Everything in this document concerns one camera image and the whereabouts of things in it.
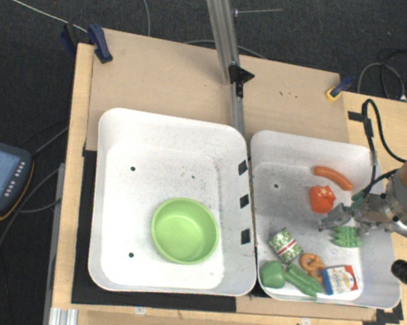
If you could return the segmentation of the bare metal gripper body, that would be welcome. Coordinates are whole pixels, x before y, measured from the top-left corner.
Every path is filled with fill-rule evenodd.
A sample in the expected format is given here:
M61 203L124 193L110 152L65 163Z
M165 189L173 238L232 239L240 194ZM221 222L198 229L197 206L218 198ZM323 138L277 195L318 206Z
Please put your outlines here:
M406 212L394 196L386 193L364 194L360 191L352 196L351 201L352 217L362 227L382 228L399 234L406 231L403 223Z

